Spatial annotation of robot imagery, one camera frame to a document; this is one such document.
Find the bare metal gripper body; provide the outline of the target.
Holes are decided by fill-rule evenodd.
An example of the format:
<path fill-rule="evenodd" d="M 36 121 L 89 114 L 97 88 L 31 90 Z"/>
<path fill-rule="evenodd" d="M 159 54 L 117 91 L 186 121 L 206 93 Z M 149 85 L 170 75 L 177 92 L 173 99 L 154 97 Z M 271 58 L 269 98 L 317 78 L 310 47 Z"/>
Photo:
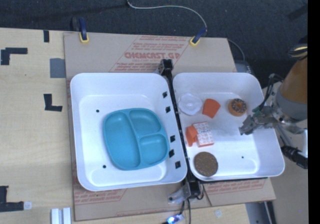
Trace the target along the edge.
<path fill-rule="evenodd" d="M 258 126 L 273 127 L 279 131 L 302 134 L 304 128 L 297 126 L 299 121 L 290 117 L 278 106 L 263 106 L 254 109 L 254 123 Z"/>

